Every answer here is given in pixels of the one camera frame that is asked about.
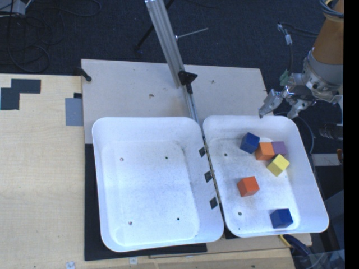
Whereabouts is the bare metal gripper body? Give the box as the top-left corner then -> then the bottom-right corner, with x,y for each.
282,72 -> 344,105

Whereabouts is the purple cube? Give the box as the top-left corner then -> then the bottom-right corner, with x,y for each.
271,141 -> 288,157

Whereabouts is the blue cube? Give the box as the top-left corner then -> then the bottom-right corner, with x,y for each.
239,132 -> 261,155
269,208 -> 294,230

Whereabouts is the light orange cube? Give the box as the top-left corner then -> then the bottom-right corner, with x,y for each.
254,142 -> 276,161

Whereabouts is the yellow cube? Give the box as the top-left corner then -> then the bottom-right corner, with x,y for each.
266,153 -> 291,178

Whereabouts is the dark orange cube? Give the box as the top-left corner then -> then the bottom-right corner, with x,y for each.
236,175 -> 260,198

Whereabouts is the white plastic tray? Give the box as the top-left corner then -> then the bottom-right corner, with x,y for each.
91,116 -> 225,253
202,114 -> 330,239

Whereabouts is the pale flat board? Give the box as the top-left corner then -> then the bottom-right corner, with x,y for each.
81,59 -> 312,259

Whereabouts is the black cylinder on white bracket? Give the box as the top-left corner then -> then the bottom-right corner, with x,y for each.
317,94 -> 344,140

